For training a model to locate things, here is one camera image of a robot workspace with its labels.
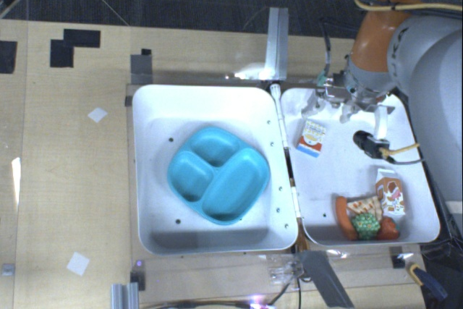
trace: food package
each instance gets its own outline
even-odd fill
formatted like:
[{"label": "food package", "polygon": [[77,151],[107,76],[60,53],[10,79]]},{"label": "food package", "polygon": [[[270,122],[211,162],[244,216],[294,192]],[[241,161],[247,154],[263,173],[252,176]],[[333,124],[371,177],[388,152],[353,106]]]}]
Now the food package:
[{"label": "food package", "polygon": [[296,145],[296,149],[313,157],[318,157],[320,155],[325,133],[326,129],[323,126],[311,120],[307,120],[302,135]]},{"label": "food package", "polygon": [[375,188],[384,216],[398,221],[405,215],[402,182],[394,171],[379,169]]},{"label": "food package", "polygon": [[356,215],[360,215],[361,213],[370,213],[378,221],[381,221],[383,218],[383,209],[381,208],[378,196],[376,195],[363,200],[349,202],[347,204],[347,209]]}]

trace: yellow cable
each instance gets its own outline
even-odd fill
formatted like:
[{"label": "yellow cable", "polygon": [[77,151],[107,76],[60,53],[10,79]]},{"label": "yellow cable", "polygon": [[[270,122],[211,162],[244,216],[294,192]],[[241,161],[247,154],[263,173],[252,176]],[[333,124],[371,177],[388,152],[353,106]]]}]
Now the yellow cable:
[{"label": "yellow cable", "polygon": [[415,144],[412,144],[412,145],[408,145],[407,147],[400,148],[398,150],[393,150],[392,151],[392,150],[389,150],[387,148],[380,148],[379,151],[383,155],[383,158],[388,158],[389,156],[396,155],[396,154],[402,153],[402,152],[407,152],[407,151],[412,150],[413,148],[418,148],[418,147],[420,147],[420,144],[415,143]]},{"label": "yellow cable", "polygon": [[363,3],[360,0],[354,0],[355,4],[366,11],[374,12],[389,12],[392,10],[396,11],[409,11],[413,9],[447,9],[456,12],[463,12],[463,7],[454,4],[444,4],[444,3],[420,3],[420,4],[398,4],[393,6],[378,6],[378,5],[368,5]]}]

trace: white tray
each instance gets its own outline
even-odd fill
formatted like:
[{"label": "white tray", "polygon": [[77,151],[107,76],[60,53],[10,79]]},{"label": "white tray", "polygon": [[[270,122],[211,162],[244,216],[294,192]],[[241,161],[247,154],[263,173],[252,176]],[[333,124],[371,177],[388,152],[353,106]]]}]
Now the white tray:
[{"label": "white tray", "polygon": [[[295,88],[284,92],[281,98],[294,181],[308,237],[328,246],[403,245],[433,241],[438,236],[440,223],[422,164],[400,166],[374,160],[352,140],[358,130],[373,133],[374,114],[360,112],[352,116],[350,122],[341,124],[341,109],[333,109],[327,104],[321,113],[310,117],[326,128],[319,157],[295,149],[305,123],[300,112],[311,94],[312,89]],[[383,104],[395,107],[388,115],[387,139],[391,148],[413,144],[415,139],[401,101],[390,96]],[[394,157],[397,161],[413,161],[418,156],[415,149]],[[380,167],[393,169],[403,184],[406,217],[398,225],[400,238],[394,241],[349,241],[336,223],[334,201],[338,195],[348,199],[374,195],[376,173]]]},{"label": "white tray", "polygon": [[[283,250],[297,238],[273,99],[257,88],[146,85],[134,95],[133,120],[140,241],[150,253]],[[207,126],[228,130],[267,160],[271,178],[236,224],[221,226],[185,205],[167,183],[180,146]]]}]

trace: blue divided plate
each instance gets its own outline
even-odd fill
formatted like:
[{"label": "blue divided plate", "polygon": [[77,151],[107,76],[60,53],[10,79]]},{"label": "blue divided plate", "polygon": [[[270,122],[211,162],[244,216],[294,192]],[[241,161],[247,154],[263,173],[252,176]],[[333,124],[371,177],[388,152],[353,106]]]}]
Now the blue divided plate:
[{"label": "blue divided plate", "polygon": [[206,127],[187,140],[169,164],[167,180],[190,208],[216,224],[239,221],[266,188],[264,157],[235,135]]}]

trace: wooden table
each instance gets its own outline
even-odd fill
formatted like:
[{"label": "wooden table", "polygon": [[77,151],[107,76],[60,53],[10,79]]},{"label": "wooden table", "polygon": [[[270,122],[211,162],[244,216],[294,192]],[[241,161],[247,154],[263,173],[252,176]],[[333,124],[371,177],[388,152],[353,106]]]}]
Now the wooden table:
[{"label": "wooden table", "polygon": [[[100,30],[101,47],[76,48],[74,68],[50,68],[50,40],[62,39],[65,28]],[[0,308],[108,308],[111,285],[126,284],[132,266],[124,106],[130,55],[151,49],[155,72],[230,74],[265,60],[266,35],[1,20],[0,40],[18,42],[14,74],[0,75],[0,263],[16,264],[14,277],[0,276]],[[352,41],[332,46],[336,71]],[[317,75],[323,63],[321,38],[289,38],[289,75]],[[99,123],[88,117],[97,107],[108,112]],[[16,157],[19,209],[9,168]],[[423,266],[416,246],[406,251]],[[90,259],[83,276],[67,270],[74,252]],[[356,308],[424,308],[420,288],[404,269],[392,269],[387,249],[352,254],[334,268]],[[153,257],[159,285],[140,299],[211,292],[229,299],[250,287],[274,295],[281,286],[270,283],[258,256]],[[302,290],[303,308],[325,307],[312,283]],[[289,292],[278,308],[296,302]]]}]

